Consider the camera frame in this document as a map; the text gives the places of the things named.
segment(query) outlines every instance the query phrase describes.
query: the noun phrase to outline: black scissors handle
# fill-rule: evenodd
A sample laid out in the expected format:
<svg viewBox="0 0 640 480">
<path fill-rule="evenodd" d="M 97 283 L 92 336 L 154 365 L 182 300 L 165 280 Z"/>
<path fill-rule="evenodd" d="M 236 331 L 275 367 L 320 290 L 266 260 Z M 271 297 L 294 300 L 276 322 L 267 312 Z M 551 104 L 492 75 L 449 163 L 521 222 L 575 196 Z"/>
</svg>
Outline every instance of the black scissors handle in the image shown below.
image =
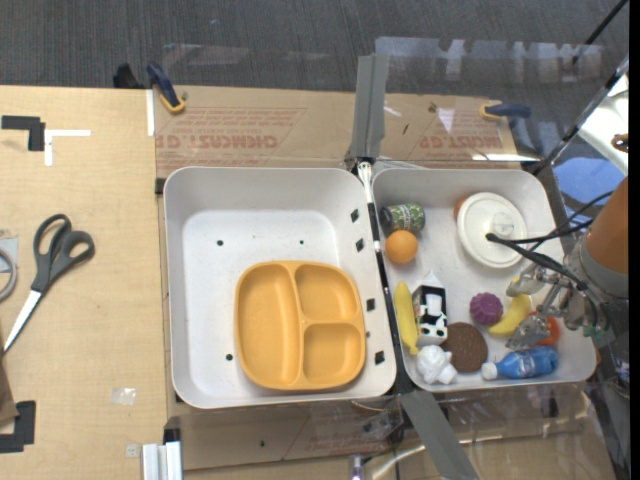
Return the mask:
<svg viewBox="0 0 640 480">
<path fill-rule="evenodd" d="M 47 229 L 57 221 L 62 221 L 62 225 L 51 238 L 47 252 L 41 253 L 42 237 Z M 86 247 L 80 253 L 71 256 L 71 251 L 76 245 L 85 245 Z M 40 224 L 33 239 L 33 254 L 36 258 L 37 271 L 31 289 L 44 294 L 58 277 L 72 266 L 90 259 L 95 251 L 91 235 L 84 231 L 71 231 L 71 221 L 66 215 L 62 213 L 52 215 Z"/>
</svg>

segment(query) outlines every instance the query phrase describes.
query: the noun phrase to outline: dark floor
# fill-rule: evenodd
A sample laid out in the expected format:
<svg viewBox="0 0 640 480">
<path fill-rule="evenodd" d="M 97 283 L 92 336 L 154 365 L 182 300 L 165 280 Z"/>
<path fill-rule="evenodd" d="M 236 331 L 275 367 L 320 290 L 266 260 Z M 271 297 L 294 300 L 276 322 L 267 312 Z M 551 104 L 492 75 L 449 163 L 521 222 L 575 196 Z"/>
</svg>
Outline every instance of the dark floor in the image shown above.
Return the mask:
<svg viewBox="0 0 640 480">
<path fill-rule="evenodd" d="M 113 87 L 128 63 L 148 85 L 154 60 L 175 84 L 353 92 L 358 57 L 378 52 L 390 55 L 387 92 L 529 106 L 514 136 L 541 158 L 629 51 L 628 0 L 0 2 L 0 84 Z M 555 167 L 575 157 L 601 160 L 576 140 Z M 541 177 L 562 193 L 554 174 Z"/>
</svg>

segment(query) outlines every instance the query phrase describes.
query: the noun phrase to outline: scissors blade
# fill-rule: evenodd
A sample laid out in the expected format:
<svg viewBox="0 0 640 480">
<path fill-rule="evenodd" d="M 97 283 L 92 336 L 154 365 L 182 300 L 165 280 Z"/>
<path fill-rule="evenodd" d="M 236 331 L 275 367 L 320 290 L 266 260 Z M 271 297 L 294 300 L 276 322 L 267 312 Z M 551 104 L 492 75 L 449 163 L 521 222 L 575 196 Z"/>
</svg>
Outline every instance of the scissors blade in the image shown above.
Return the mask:
<svg viewBox="0 0 640 480">
<path fill-rule="evenodd" d="M 7 342 L 4 344 L 4 352 L 9 350 L 9 347 L 11 346 L 11 344 L 18 337 L 18 334 L 20 334 L 20 331 L 22 331 L 24 324 L 27 323 L 27 320 L 29 320 L 29 317 L 33 313 L 33 310 L 38 305 L 38 302 L 40 302 L 40 297 L 42 297 L 42 293 L 38 291 L 31 290 L 29 292 L 27 301 L 24 303 L 24 306 L 22 306 L 20 313 L 18 313 L 18 318 L 16 319 L 16 323 L 13 324 L 13 328 L 11 329 L 9 336 L 7 337 Z"/>
</svg>

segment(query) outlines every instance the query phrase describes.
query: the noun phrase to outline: cow print carton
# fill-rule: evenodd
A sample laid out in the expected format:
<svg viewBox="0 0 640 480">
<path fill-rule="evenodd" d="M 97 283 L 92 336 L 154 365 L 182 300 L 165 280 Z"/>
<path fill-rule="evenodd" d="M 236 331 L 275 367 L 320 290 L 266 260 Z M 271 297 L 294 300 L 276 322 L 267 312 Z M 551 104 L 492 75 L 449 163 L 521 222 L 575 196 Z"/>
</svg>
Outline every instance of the cow print carton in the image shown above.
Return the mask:
<svg viewBox="0 0 640 480">
<path fill-rule="evenodd" d="M 445 289 L 430 272 L 411 296 L 418 326 L 418 347 L 440 345 L 447 339 L 447 300 Z"/>
</svg>

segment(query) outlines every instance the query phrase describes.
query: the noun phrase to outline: blue bottle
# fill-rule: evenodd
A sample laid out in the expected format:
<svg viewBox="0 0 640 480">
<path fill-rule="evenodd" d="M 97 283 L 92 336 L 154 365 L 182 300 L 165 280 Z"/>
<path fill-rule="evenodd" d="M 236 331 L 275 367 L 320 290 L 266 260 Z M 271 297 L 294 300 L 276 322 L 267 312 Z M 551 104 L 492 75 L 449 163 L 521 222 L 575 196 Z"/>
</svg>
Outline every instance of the blue bottle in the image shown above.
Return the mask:
<svg viewBox="0 0 640 480">
<path fill-rule="evenodd" d="M 482 378 L 495 379 L 498 375 L 510 379 L 526 379 L 547 375 L 558 366 L 558 354 L 551 347 L 535 347 L 528 350 L 509 352 L 502 361 L 484 363 Z"/>
</svg>

